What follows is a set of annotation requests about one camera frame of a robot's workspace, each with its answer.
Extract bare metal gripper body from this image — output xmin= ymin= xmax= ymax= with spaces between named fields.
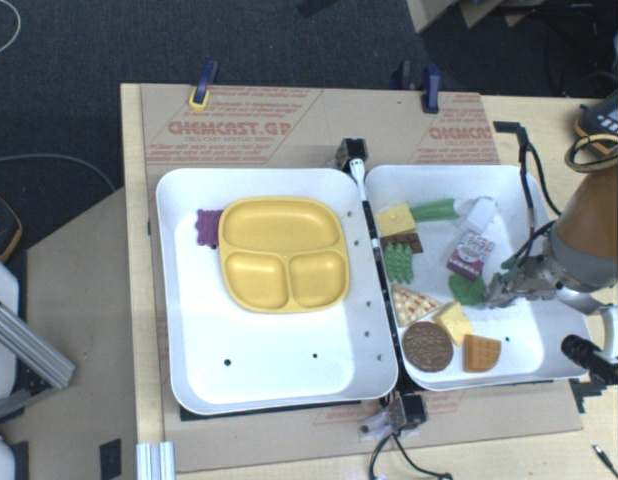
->
xmin=508 ymin=256 xmax=606 ymax=315

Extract green lettuce leaf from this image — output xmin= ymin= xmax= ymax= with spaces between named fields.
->
xmin=447 ymin=272 xmax=488 ymax=308

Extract white plastic tray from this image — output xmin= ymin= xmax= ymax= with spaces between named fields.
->
xmin=363 ymin=164 xmax=593 ymax=392
xmin=155 ymin=167 xmax=400 ymax=416

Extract purple and white carton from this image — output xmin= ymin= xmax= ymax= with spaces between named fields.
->
xmin=445 ymin=228 xmax=497 ymax=282

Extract yellow cheese wedge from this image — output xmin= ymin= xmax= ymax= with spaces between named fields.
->
xmin=432 ymin=300 xmax=475 ymax=347

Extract orange waffle piece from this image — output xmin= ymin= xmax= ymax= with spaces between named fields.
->
xmin=462 ymin=333 xmax=503 ymax=374

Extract white plastic bottle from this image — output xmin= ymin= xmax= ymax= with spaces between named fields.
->
xmin=458 ymin=195 xmax=500 ymax=235

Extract pizza slice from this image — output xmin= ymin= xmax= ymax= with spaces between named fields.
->
xmin=390 ymin=282 xmax=443 ymax=329

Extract round brown biscuit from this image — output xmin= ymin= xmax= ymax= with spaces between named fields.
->
xmin=401 ymin=320 xmax=455 ymax=374

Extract green ridged toy vegetable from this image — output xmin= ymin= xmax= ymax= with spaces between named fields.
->
xmin=382 ymin=243 xmax=416 ymax=285

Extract green celery stalk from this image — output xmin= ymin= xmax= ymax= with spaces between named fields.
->
xmin=408 ymin=197 xmax=461 ymax=222

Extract brown chocolate bar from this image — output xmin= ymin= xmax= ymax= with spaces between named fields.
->
xmin=379 ymin=232 xmax=425 ymax=256

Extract yellow cheese block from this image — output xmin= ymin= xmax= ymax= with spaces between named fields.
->
xmin=373 ymin=201 xmax=418 ymax=239

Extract thin black and white rod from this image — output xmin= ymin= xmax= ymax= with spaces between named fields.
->
xmin=349 ymin=159 xmax=406 ymax=397

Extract black pen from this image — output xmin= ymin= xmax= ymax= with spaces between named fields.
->
xmin=592 ymin=444 xmax=618 ymax=479

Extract yellow divided plate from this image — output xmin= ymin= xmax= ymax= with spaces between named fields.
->
xmin=217 ymin=196 xmax=351 ymax=315

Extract brown cardboard board red print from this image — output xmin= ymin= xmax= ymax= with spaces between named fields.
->
xmin=138 ymin=83 xmax=585 ymax=474

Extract purple grapes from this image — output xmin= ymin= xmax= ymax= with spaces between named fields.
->
xmin=194 ymin=208 xmax=226 ymax=250

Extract black cylinder on white bracket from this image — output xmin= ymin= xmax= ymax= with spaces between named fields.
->
xmin=560 ymin=304 xmax=618 ymax=385

